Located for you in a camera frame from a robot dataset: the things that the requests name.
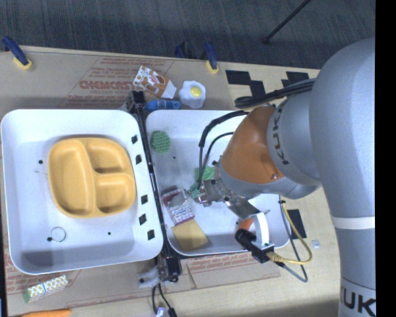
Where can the clear round lid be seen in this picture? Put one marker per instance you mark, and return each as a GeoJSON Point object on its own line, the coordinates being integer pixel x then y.
{"type": "Point", "coordinates": [51, 234]}

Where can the green leafy toy vegetable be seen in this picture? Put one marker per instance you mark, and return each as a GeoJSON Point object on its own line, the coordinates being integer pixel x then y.
{"type": "Point", "coordinates": [207, 173]}

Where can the small white cube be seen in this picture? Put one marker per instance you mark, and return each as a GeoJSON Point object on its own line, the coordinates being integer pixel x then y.
{"type": "Point", "coordinates": [315, 244]}

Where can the white plastic tray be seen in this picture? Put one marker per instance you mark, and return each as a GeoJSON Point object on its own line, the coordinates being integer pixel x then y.
{"type": "Point", "coordinates": [184, 124]}
{"type": "Point", "coordinates": [26, 183]}

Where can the brown cardboard board red print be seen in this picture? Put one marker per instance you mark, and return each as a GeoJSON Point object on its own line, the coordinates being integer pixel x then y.
{"type": "Point", "coordinates": [85, 78]}

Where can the orange carrot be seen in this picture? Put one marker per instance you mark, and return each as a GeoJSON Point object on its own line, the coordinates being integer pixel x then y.
{"type": "Point", "coordinates": [245, 224]}
{"type": "Point", "coordinates": [47, 313]}

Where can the white packet with red dots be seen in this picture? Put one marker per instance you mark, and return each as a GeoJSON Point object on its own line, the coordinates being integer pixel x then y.
{"type": "Point", "coordinates": [182, 211]}

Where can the black cylinder on white bracket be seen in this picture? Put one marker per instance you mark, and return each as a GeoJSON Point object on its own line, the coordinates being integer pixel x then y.
{"type": "Point", "coordinates": [260, 226]}

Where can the yellow divided plate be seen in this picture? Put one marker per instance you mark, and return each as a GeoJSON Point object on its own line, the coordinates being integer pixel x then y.
{"type": "Point", "coordinates": [69, 177]}

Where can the white and brown carton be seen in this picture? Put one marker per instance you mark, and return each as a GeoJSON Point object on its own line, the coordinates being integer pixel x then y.
{"type": "Point", "coordinates": [153, 81]}

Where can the yellow cheese slice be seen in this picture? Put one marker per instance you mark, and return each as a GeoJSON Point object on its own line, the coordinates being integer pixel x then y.
{"type": "Point", "coordinates": [189, 235]}

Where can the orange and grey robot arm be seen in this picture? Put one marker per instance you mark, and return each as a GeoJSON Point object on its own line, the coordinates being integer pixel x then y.
{"type": "Point", "coordinates": [336, 137]}

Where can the white fried egg toy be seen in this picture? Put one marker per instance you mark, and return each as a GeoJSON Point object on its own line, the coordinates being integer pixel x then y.
{"type": "Point", "coordinates": [193, 92]}

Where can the blue bottle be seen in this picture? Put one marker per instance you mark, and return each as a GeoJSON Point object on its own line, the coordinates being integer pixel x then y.
{"type": "Point", "coordinates": [161, 105]}

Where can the green round biscuit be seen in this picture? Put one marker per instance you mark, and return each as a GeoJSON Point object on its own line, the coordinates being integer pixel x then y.
{"type": "Point", "coordinates": [160, 141]}

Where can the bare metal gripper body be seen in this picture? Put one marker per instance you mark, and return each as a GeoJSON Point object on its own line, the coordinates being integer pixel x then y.
{"type": "Point", "coordinates": [217, 191]}

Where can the red and white packet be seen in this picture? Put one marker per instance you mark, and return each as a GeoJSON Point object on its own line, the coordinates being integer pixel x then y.
{"type": "Point", "coordinates": [170, 195]}

